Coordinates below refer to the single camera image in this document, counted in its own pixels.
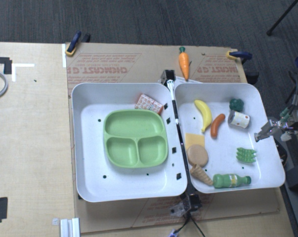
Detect green pea pods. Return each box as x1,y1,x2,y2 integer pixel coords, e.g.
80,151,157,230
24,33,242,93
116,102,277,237
236,147,257,163

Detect yellow banana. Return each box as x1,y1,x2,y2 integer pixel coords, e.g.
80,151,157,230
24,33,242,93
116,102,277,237
194,99,213,133

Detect white dotted can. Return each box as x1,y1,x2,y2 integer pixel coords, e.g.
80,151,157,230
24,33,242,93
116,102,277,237
227,110,251,129

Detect orange carrot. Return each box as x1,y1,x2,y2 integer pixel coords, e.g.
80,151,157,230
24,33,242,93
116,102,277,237
178,46,191,81

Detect white plastic tray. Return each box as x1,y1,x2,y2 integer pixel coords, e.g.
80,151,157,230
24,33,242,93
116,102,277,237
71,82,188,203
174,82,286,194

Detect orange and white carton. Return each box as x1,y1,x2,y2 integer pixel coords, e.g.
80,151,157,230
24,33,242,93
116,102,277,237
134,93,164,115

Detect brown cardboard board red print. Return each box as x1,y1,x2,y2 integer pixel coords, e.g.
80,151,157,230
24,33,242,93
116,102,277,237
65,42,280,234

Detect green plastic bottle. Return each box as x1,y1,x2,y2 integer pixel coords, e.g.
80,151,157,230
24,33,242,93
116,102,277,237
212,173,252,189

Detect black stand leg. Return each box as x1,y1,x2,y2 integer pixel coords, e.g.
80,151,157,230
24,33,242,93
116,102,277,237
266,0,298,37

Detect thin black and white rod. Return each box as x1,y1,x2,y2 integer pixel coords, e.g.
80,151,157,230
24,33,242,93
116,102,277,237
167,79,194,197

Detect tan round biscuit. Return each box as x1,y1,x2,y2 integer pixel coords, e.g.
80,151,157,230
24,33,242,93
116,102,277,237
186,144,209,168

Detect green broccoli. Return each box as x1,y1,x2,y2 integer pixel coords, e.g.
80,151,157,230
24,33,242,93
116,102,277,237
229,98,245,112

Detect tan ice cream cone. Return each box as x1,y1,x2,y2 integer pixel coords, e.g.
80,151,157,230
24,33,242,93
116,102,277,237
190,163,214,186

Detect green divided plate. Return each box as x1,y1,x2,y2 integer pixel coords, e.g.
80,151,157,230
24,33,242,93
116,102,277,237
103,109,169,168

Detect orange sausage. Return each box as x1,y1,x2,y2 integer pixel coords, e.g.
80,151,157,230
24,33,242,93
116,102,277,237
210,113,226,138

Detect yellow cheese slice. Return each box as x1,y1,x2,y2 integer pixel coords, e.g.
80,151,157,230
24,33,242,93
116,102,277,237
185,132,206,151

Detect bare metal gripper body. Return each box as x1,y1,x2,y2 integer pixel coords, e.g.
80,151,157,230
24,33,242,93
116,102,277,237
272,108,298,134

